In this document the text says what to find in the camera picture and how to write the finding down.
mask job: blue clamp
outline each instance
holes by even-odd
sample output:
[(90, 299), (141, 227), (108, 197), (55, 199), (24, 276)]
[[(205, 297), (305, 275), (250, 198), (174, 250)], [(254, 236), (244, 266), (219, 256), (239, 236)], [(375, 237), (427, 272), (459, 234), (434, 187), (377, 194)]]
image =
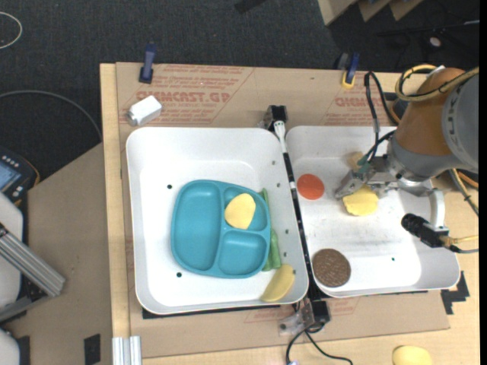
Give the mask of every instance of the blue clamp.
[(145, 47), (145, 55), (144, 55), (144, 66), (140, 69), (140, 75), (138, 80), (145, 84), (150, 84), (152, 82), (152, 74), (154, 73), (154, 69), (152, 68), (152, 64), (154, 63), (155, 57), (155, 44), (152, 42), (148, 43)]
[(342, 86), (346, 89), (353, 88), (355, 84), (355, 72), (357, 71), (358, 67), (358, 57), (359, 54), (357, 52), (354, 52), (352, 54), (352, 58), (350, 60), (348, 68), (343, 72)]

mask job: orange ball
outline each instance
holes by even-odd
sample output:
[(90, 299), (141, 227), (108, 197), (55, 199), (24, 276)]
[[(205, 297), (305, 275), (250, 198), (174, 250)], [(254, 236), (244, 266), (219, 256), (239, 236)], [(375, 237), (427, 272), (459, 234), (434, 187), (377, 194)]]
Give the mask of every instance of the orange ball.
[(325, 192), (325, 185), (323, 182), (313, 174), (304, 174), (298, 179), (298, 192), (308, 200), (317, 200)]

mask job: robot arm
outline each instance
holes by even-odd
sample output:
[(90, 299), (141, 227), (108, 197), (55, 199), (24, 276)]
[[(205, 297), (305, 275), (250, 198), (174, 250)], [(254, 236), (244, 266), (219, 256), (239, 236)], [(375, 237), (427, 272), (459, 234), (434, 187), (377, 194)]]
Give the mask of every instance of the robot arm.
[(388, 189), (422, 194), (420, 183), (449, 169), (479, 170), (479, 73), (455, 68), (433, 71), (418, 94), (396, 92), (409, 105), (391, 134), (387, 155), (359, 162), (335, 196), (350, 195), (367, 183), (381, 197)]

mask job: black clip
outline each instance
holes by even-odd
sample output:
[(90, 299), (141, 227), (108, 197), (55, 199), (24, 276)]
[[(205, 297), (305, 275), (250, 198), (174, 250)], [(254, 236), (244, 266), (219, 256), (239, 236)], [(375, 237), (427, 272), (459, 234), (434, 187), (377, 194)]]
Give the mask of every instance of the black clip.
[(142, 66), (140, 69), (140, 75), (138, 77), (139, 82), (143, 82), (145, 84), (150, 84), (152, 82), (152, 74), (154, 73), (152, 64), (154, 63), (154, 57), (155, 44), (150, 42), (145, 47), (144, 66)]
[(274, 132), (274, 122), (277, 120), (282, 120), (284, 123), (288, 121), (286, 106), (268, 106), (263, 119), (263, 127)]

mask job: brown cookie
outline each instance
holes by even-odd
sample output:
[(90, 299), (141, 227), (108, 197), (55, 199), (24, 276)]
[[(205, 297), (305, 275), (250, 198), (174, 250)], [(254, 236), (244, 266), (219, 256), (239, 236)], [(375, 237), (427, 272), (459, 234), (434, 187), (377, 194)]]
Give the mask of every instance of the brown cookie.
[(341, 287), (352, 273), (348, 259), (334, 249), (321, 249), (314, 255), (313, 271), (317, 280), (327, 287)]

